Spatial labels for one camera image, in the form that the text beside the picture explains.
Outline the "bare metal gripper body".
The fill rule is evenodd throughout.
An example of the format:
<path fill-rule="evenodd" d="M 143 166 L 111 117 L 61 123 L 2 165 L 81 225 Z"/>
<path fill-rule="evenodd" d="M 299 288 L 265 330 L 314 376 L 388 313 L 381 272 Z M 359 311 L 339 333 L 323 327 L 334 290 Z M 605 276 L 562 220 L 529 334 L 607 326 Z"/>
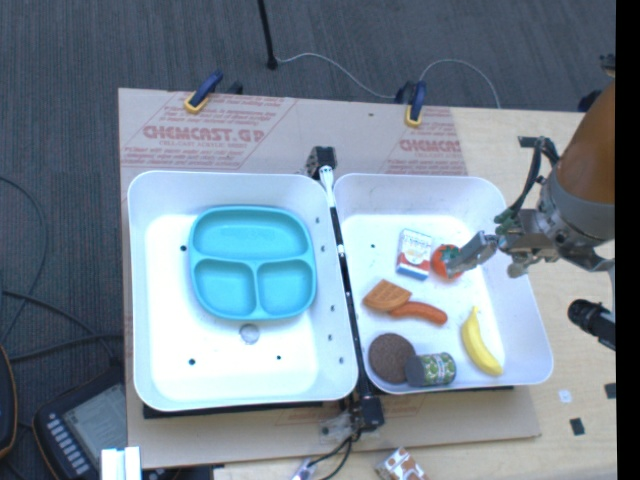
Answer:
<path fill-rule="evenodd" d="M 575 233 L 556 210 L 521 209 L 504 214 L 499 249 L 515 263 L 555 262 L 573 254 Z"/>

